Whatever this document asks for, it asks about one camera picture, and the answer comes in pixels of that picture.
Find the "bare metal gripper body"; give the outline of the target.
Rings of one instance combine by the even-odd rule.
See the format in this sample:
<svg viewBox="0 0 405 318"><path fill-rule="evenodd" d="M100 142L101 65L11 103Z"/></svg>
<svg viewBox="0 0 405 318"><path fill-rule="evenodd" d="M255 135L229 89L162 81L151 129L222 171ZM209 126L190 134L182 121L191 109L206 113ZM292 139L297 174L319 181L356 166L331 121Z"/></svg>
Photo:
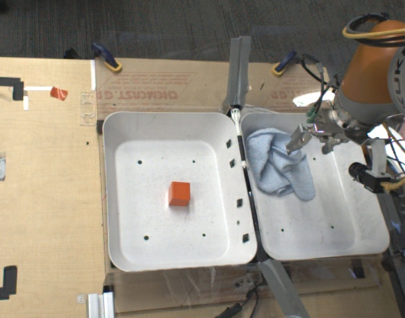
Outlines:
<svg viewBox="0 0 405 318"><path fill-rule="evenodd" d="M362 123L335 108L323 108L308 117L310 132L322 142L335 146L344 142L363 145L368 140L371 124Z"/></svg>

